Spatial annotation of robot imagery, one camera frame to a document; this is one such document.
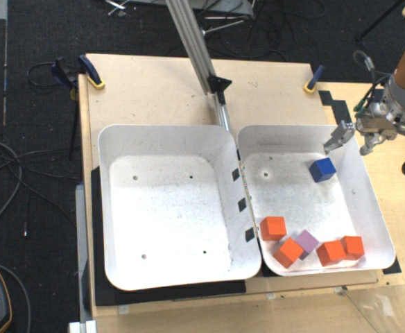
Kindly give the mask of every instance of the black cable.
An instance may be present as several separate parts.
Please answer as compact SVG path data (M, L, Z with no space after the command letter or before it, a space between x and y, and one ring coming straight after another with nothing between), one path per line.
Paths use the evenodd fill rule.
M51 68L51 66L54 65L54 64L55 64L55 62L42 62L42 63L37 63L35 65L32 65L30 68L27 69L27 80L28 80L28 82L31 85L35 86L35 87L48 88L48 89L60 86L60 84L58 82L54 82L54 83L51 83L51 84L41 84L41 83L38 83L37 81L34 81L33 78L31 77L31 74L35 69L39 69L40 67L50 67ZM75 70L77 72L80 71L80 69L77 66L68 65L68 67L72 68L74 71Z
M43 63L35 64L35 65L31 66L30 68L28 68L28 70L27 70L27 80L28 80L28 82L29 82L31 85L36 86L36 87L55 87L55 86L58 86L58 85L59 85L58 83L40 84L40 83L35 82L35 81L31 78L31 72L32 72L34 69L37 69L37 68L40 68L40 67L47 67L47 66L50 66L50 67L51 67L53 64L54 64L53 62L43 62Z
M31 303L30 303L30 296L28 295L27 289L25 288L24 283L19 279L19 277L13 273L9 268L5 267L4 265L0 265L0 270L5 271L9 276L11 276L18 285L21 287L22 292L25 296L25 301L27 304L27 330L26 333L31 332Z
M17 176L15 174L14 171L12 171L12 169L10 168L10 164L9 162L6 162L2 167L8 167L8 170L11 172L11 174L18 180L18 185L16 186L16 189L14 190L14 192L12 193L12 196L7 200L6 204L2 207L2 209L0 210L0 217L3 214L3 212L6 210L6 208L9 206L9 204L11 203L11 201L14 199L14 197L16 196L17 190L19 189L20 185L23 185L25 188L27 188L29 191L33 192L34 194L38 195L40 198L42 198L43 200L45 200L46 202L50 203L52 206L54 206L55 208L57 208L68 220L69 222L72 224L72 226L74 228L76 228L76 224L75 222L71 219L71 217L56 203L54 203L52 200L48 199L45 195L41 194L40 192L34 190L31 186L27 185L23 180L22 180L22 172L23 170L25 170L25 168L22 166L22 164L19 161L18 156L16 155L16 153L8 146L6 146L5 144L2 144L0 142L0 147L6 149L9 154L13 157L13 161L12 162L16 162L17 165L19 166L19 175Z
M221 44L222 44L222 45L224 46L224 48L226 48L230 53L232 53L232 54L233 54L235 57L237 57L237 58L241 58L241 59L246 58L245 55L239 53L238 51L235 51L232 47L230 47L230 46L227 44L227 42L223 39L223 30L220 30L220 31L219 31L219 36L220 36ZM262 57L266 57L266 56L268 56L268 55L270 55L270 54L273 54L273 53L279 55L280 57L282 57L282 60L283 60L284 62L287 61L287 59L286 59L286 57L284 56L284 54L281 53L281 51L278 51L277 49L266 49L265 51L262 51L262 52L260 52L260 53L255 54L255 55L250 55L250 58L252 58L252 59L262 58Z
M356 65L358 65L360 68L362 68L362 69L364 69L364 70L368 70L368 68L366 67L366 65L363 65L363 64L361 64L361 62L360 61L358 61L358 59L356 59L356 54L354 53L353 54L353 56L352 56L352 58L354 59L354 61L355 61L355 64ZM381 75L390 75L390 73L385 73L384 71L378 71L378 70L374 70L374 72L376 73L376 74L381 74Z
M354 108L354 111L359 112L363 108L364 103L366 103L366 105L364 105L364 108L367 109L367 107L372 102L372 98L375 93L375 88L378 85L383 85L389 78L390 78L390 76L386 75L386 76L382 76L380 79L376 80L374 83L372 82L370 89L365 93L363 98L360 100L359 104Z
M288 14L288 15L292 15L292 16L296 16L296 17L301 17L302 19L308 19L308 20L310 20L310 19L321 19L321 18L323 18L323 17L326 15L326 5L325 5L323 2L321 2L320 0L312 0L312 1L318 3L318 5L321 6L322 12L321 12L318 16L303 16L303 15L300 15L300 14L298 14L298 13L296 13L296 12L287 11L287 10L282 10L281 12L283 12L283 13L285 13L285 14Z
M288 19L288 16L287 16L288 14L285 13L286 9L285 9L285 7L284 7L284 0L281 0L281 7L282 7L282 14L283 14L282 29L283 29L285 26L288 27L288 29L289 29L289 31L290 31L290 34L291 34L291 36L292 36L292 42L291 42L291 44L290 44L288 47L286 47L285 49L278 48L278 50L281 51L281 52L287 52L287 51L290 51L290 50L293 48L293 46L295 46L295 43L296 43L296 35L295 35L295 31L293 30L292 24L291 24L290 20Z
M47 153L57 153L57 152L64 152L64 151L69 151L70 148L58 148L58 149L42 149L41 151L31 151L27 153L23 153L19 156L21 157L26 157L28 155L38 155L38 154L47 154Z
M36 152L29 152L29 153L25 153L25 154L19 155L19 156L17 157L17 159L19 159L19 158L21 158L21 157L23 157L23 156L29 155L29 154L36 154ZM8 166L9 164L15 162L14 159L10 159L10 158L5 157L5 156L3 156L3 155L0 155L0 158L2 158L3 160L6 160L6 161L7 161L7 162L3 163L2 165L0 165L0 170L1 170L2 168L4 168L4 167ZM41 175L41 176L46 176L46 177L48 177L48 178L55 178L55 179L61 179L61 180L62 180L62 179L64 179L64 180L70 180L70 181L73 181L73 182L75 182L75 183L79 183L79 182L81 181L80 178L75 178L75 177L73 177L73 176L62 176L62 175L44 173L44 172L41 172L41 171L36 171L36 170L34 170L34 169L29 169L27 166L22 166L22 169L24 169L25 171L27 171L27 172L29 172L29 173L34 173L34 174L38 174L38 175Z
M206 13L208 10L210 10L211 8L213 8L214 6L218 5L218 3L220 3L221 0L215 0L212 3L210 3L210 5L208 5L207 7L205 7L208 3L209 0L206 0L204 6L202 7L202 10L198 13L198 15L203 15L204 13Z
M372 78L372 87L370 88L370 93L369 93L369 96L367 97L367 103L366 103L366 105L365 105L365 107L367 108L369 105L370 105L370 103L372 102L372 100L373 100L373 98L374 98L374 93L375 93L375 87L377 86L377 82L376 82L376 80L375 80L375 69L374 68L371 68L371 70L370 70L370 76L371 76L371 78Z
M244 0L241 0L235 7L233 7L231 10L227 11L223 15L223 17L225 17L225 19L227 19L229 17L229 15L232 14L232 12L235 12L236 10L238 10L243 4L244 4Z
M16 156L16 153L9 146L6 146L5 144L2 144L0 142L0 147L5 149L6 151L8 151L12 156ZM15 175L15 177L18 179L18 182L16 184L15 189L13 190L13 193L10 195L10 197L8 198L6 203L0 209L0 218L1 218L2 214L5 212L5 210L8 208L8 206L11 204L11 202L15 199L15 196L16 196L17 192L19 191L19 187L21 186L22 168L20 165L19 165L19 175L18 176Z
M267 1L268 0L264 0L261 7L259 8L258 13L257 13L257 15L255 16L255 18L253 20L252 26L250 27L250 30L249 30L249 34L247 36L247 53L248 53L248 57L249 57L250 60L252 59L252 55L250 53L250 38L252 37L252 31L253 31L253 28L255 27L255 24L257 23L257 20L259 19L259 16L260 16L262 10L266 6Z

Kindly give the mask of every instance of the black bracket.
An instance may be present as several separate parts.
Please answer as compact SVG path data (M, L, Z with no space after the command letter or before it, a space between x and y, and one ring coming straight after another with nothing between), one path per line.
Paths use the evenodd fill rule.
M226 90L227 87L232 84L232 81L215 75L209 75L207 81L209 82L212 93L216 93L218 95L219 103L221 105L225 105L224 90Z
M78 79L63 57L56 59L55 63L51 66L51 73L59 84L69 90L73 88L78 89Z
M321 103L324 106L332 106L332 111L334 111L336 124L339 125L341 120L345 123L352 123L352 118L347 109L346 101L344 100L334 100L330 92L320 90Z

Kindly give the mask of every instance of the wooden block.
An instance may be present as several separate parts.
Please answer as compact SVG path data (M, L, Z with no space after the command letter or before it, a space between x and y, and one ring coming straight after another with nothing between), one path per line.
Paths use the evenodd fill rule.
M300 244L304 250L300 257L301 260L306 259L307 255L312 253L319 244L319 241L307 230L303 230L298 237L296 237L295 241Z
M346 253L346 260L358 260L364 255L363 240L360 236L344 236L341 244Z
M326 241L317 248L316 252L323 266L338 264L346 258L343 245L339 240Z
M336 173L335 167L328 157L313 162L309 167L309 171L315 182L328 180Z
M279 241L287 234L284 217L267 216L259 224L261 239L264 241Z
M288 238L284 244L273 254L273 257L281 263L284 268L288 268L292 265L296 259L298 259L304 249L294 241L292 238Z

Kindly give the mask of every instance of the orange cube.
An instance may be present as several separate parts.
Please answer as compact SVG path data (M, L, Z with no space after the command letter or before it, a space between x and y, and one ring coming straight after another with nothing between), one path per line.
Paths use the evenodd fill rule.
M284 217L267 216L259 224L259 229L264 241L279 241L287 234Z
M343 245L339 240L326 241L317 248L316 252L323 266L338 264L346 258Z
M364 255L363 240L360 236L344 236L341 238L347 260L358 260Z
M284 244L275 252L273 257L281 263L284 268L288 268L292 265L296 259L301 257L304 249L294 241L292 238L288 238Z

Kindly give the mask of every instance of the black platform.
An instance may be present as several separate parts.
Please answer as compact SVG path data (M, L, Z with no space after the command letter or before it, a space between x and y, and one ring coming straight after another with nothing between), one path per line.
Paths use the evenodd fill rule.
M92 171L92 202L96 306L127 305L149 301L245 293L244 280L188 284L136 291L123 291L114 287L107 279L104 267L103 215L99 168ZM155 271L151 275L161 275L161 273Z

